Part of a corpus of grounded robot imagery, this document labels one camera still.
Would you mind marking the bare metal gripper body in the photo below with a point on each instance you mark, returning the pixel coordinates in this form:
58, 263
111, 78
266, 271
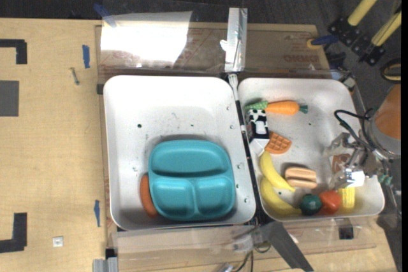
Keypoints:
366, 156

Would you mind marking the green textured toy vegetable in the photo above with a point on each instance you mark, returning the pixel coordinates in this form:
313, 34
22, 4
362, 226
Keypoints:
255, 105

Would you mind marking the orange waffle biscuit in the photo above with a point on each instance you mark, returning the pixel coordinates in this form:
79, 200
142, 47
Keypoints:
278, 143

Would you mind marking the black and white carton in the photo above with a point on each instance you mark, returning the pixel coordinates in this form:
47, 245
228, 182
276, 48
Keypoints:
256, 124

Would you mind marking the yellow corn cob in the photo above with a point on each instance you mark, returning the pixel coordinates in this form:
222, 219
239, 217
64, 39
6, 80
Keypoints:
346, 200

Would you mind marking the green round toy vegetable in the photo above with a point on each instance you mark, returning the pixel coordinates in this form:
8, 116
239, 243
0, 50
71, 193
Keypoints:
310, 204

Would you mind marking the blue divided plate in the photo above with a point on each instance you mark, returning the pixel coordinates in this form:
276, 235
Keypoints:
191, 181

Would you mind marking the orange sausage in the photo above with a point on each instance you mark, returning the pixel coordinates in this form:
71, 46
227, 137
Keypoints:
146, 197

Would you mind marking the small green screw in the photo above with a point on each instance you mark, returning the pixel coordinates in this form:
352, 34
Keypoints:
75, 76

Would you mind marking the yellow banana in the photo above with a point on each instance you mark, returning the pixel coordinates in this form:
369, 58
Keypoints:
274, 200
271, 172

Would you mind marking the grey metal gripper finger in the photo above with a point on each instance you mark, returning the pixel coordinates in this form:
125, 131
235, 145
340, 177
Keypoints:
338, 180
339, 142

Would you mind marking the tan hot dog bun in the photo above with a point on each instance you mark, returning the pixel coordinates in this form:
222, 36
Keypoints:
300, 177

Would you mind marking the small white square piece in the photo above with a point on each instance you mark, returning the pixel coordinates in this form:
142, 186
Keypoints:
58, 241

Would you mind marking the red toy tomato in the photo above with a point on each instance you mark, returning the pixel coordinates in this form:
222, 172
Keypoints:
330, 202

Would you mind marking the orange carrot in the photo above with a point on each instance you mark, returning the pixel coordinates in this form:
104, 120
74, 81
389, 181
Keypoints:
282, 107

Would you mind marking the white plastic tray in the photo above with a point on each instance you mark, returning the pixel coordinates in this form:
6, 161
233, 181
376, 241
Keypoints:
134, 153
318, 137

